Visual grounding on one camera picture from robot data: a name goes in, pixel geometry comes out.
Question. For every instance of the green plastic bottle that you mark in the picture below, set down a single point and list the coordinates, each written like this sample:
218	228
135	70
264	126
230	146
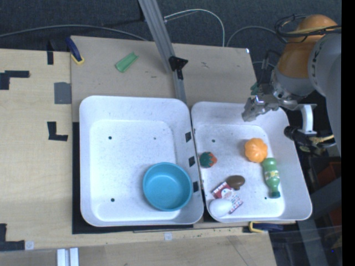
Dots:
271	176

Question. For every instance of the black cylinder on white bracket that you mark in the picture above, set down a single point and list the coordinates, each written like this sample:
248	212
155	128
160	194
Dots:
301	134

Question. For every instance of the white toy egg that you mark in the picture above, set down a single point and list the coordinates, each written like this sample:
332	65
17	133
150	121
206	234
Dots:
220	207

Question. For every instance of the pale wood board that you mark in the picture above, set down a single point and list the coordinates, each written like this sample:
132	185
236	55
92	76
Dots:
133	82

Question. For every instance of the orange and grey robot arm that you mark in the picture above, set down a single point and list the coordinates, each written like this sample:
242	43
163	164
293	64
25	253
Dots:
298	60

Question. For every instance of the orange toy pumpkin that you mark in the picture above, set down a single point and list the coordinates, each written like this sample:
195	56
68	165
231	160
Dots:
255	150

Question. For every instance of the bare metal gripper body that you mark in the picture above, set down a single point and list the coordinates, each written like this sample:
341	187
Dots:
270	100

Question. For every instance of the white plastic tray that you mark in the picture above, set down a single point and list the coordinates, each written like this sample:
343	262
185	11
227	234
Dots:
230	126
124	154

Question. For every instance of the red and green toy strawberry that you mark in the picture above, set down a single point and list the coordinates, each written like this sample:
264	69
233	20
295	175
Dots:
207	160

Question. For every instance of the blue bowl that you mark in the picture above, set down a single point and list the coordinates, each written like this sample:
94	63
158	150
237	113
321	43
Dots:
166	186

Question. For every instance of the red and white carton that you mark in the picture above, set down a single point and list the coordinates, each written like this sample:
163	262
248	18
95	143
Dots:
226	194

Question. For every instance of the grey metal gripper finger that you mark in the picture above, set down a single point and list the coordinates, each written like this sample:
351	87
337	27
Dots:
257	112
247	109

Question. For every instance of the brown toy mushroom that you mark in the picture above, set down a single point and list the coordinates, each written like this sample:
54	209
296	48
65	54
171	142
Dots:
235	181

